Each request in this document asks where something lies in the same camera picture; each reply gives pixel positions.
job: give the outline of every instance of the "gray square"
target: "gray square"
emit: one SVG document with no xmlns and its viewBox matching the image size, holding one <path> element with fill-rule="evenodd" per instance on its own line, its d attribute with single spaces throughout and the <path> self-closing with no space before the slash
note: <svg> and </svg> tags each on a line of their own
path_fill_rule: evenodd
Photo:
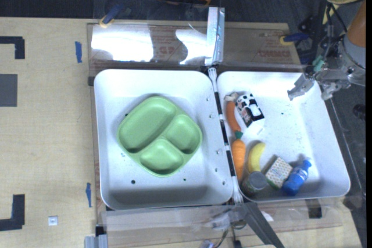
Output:
<svg viewBox="0 0 372 248">
<path fill-rule="evenodd" d="M 0 106 L 17 106 L 17 74 L 0 74 Z"/>
</svg>

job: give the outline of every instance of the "yellow banana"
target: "yellow banana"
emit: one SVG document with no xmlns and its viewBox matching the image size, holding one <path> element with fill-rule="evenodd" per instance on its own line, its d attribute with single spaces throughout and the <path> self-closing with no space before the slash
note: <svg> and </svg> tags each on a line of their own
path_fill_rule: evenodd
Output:
<svg viewBox="0 0 372 248">
<path fill-rule="evenodd" d="M 248 153 L 248 172 L 261 171 L 260 158 L 265 149 L 265 143 L 256 144 Z"/>
</svg>

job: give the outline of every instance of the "carrot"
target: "carrot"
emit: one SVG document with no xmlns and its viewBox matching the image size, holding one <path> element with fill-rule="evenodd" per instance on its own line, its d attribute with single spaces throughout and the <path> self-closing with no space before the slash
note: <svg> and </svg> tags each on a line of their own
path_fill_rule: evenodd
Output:
<svg viewBox="0 0 372 248">
<path fill-rule="evenodd" d="M 245 144 L 241 139 L 236 139 L 231 145 L 232 160 L 234 162 L 235 172 L 240 181 L 243 175 Z"/>
<path fill-rule="evenodd" d="M 235 119 L 235 103 L 233 101 L 228 101 L 226 104 L 226 119 L 228 122 L 228 125 L 232 129 L 232 131 L 242 131 L 240 128 L 240 125 L 237 122 L 237 119 Z"/>
</svg>

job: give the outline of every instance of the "wooden surface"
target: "wooden surface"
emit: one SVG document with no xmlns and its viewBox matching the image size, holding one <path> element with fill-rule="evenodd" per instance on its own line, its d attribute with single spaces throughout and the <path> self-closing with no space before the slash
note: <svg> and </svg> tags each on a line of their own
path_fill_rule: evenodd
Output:
<svg viewBox="0 0 372 248">
<path fill-rule="evenodd" d="M 0 219 L 10 218 L 12 195 L 26 196 L 25 225 L 0 232 L 0 247 L 83 247 L 84 237 L 94 234 L 95 195 L 89 208 L 85 194 L 87 182 L 95 193 L 87 84 L 91 21 L 0 18 L 0 36 L 26 40 L 24 60 L 14 59 L 13 45 L 0 45 L 0 73 L 18 75 L 17 107 L 0 107 Z M 75 41 L 83 46 L 82 63 L 77 63 Z M 334 226 L 278 236 L 286 247 L 360 247 L 350 212 L 341 204 L 338 214 Z M 54 215 L 58 225 L 48 226 Z M 262 244 L 255 235 L 241 240 L 246 247 Z M 231 239 L 221 247 L 232 247 Z"/>
</svg>

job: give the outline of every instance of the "green divided tray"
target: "green divided tray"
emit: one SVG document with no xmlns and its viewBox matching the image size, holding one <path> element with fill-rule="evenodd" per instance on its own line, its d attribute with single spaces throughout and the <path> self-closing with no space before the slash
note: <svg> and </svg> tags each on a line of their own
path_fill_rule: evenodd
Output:
<svg viewBox="0 0 372 248">
<path fill-rule="evenodd" d="M 202 131 L 173 102 L 153 96 L 124 118 L 117 129 L 117 140 L 142 168 L 155 176 L 168 177 L 200 147 Z"/>
</svg>

